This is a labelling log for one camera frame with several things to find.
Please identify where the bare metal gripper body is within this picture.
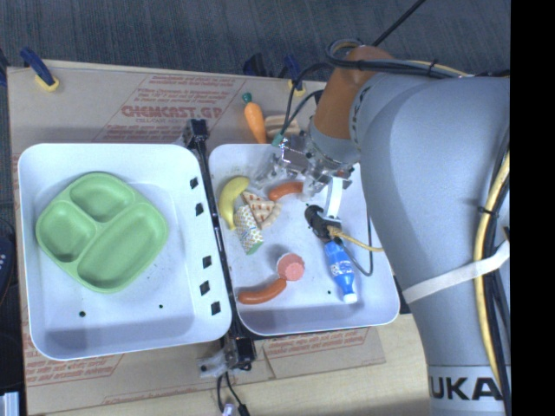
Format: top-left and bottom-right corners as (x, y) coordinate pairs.
(270, 131), (355, 190)

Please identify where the orange toy sausage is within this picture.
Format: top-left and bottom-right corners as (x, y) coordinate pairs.
(237, 276), (288, 306)
(267, 180), (305, 203)

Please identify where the toy pizza slice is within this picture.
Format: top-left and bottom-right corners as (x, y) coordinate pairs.
(240, 190), (284, 231)

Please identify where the yellow banana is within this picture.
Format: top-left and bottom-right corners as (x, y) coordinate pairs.
(218, 175), (251, 232)

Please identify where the tan toy bread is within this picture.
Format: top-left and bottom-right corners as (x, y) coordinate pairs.
(264, 114), (301, 143)

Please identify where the white patterned carton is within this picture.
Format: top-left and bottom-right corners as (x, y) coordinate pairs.
(232, 205), (265, 257)

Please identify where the orange carrot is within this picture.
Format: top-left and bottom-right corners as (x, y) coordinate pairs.
(240, 91), (268, 145)

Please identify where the pink round can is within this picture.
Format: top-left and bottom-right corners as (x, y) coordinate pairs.
(276, 252), (306, 283)

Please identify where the blue bottle white cap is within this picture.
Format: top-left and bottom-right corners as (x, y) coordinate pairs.
(323, 239), (360, 305)

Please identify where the white plastic tray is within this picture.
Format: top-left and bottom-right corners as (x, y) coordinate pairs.
(207, 142), (401, 337)
(16, 142), (233, 361)

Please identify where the green divided plate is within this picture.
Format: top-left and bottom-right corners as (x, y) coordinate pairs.
(34, 170), (170, 295)

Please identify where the brown cardboard board red print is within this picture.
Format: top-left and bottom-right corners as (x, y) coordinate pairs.
(6, 58), (387, 416)

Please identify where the black cylinder on white bracket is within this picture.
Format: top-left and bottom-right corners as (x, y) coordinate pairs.
(303, 178), (346, 242)

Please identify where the black block with thin wires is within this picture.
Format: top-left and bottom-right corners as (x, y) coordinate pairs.
(222, 335), (258, 371)
(183, 118), (211, 147)

